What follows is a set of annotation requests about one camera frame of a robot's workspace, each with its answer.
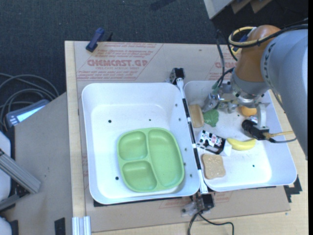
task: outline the toy bread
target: toy bread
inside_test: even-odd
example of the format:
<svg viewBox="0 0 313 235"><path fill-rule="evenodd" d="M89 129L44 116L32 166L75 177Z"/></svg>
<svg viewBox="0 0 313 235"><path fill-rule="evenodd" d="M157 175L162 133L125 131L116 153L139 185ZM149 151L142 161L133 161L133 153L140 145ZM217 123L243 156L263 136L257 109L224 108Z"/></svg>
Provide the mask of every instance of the toy bread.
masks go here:
<svg viewBox="0 0 313 235"><path fill-rule="evenodd" d="M202 161L204 164L205 177L207 179L225 176L226 171L221 155L203 154Z"/></svg>

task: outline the toy banana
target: toy banana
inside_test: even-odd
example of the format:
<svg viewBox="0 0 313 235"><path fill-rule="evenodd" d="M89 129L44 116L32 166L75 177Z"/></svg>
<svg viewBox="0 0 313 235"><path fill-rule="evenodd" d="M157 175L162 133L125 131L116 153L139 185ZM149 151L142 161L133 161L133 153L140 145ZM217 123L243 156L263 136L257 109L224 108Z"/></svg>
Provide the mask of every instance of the toy banana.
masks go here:
<svg viewBox="0 0 313 235"><path fill-rule="evenodd" d="M255 146L256 139L250 139L246 141L239 141L237 139L228 138L226 139L234 150L245 151L250 150Z"/></svg>

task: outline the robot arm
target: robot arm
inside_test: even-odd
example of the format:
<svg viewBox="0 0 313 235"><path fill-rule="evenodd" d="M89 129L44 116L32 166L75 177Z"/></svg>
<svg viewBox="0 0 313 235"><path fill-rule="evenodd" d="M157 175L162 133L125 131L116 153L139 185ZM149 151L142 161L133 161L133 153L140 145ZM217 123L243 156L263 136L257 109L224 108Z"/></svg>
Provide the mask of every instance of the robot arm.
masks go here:
<svg viewBox="0 0 313 235"><path fill-rule="evenodd" d="M308 25L290 30L263 25L253 29L246 42L233 42L232 35L229 40L242 48L231 77L238 103L253 108L256 100L271 89L307 159Z"/></svg>

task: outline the black carpet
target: black carpet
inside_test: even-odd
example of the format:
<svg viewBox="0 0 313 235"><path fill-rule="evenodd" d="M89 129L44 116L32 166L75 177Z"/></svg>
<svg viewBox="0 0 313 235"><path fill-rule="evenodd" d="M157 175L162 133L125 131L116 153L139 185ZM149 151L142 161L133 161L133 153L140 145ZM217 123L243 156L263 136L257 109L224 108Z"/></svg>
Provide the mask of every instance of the black carpet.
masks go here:
<svg viewBox="0 0 313 235"><path fill-rule="evenodd" d="M243 26L284 27L307 17L308 0L273 0L256 14L249 4L237 14L227 6L212 20L203 0L0 0L0 72L43 77L61 94L64 41L89 41L99 27L115 42L215 44L217 29L228 36ZM0 87L0 105L20 88Z"/></svg>

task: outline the green divided tray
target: green divided tray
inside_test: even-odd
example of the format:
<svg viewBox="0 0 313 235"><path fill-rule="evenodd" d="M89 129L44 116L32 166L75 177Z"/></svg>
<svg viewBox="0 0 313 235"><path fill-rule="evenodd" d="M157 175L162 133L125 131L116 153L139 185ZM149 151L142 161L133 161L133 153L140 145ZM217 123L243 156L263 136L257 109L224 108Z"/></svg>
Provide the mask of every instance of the green divided tray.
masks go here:
<svg viewBox="0 0 313 235"><path fill-rule="evenodd" d="M184 165L177 141L163 128L137 129L117 141L117 156L123 180L136 192L153 192L178 186Z"/></svg>

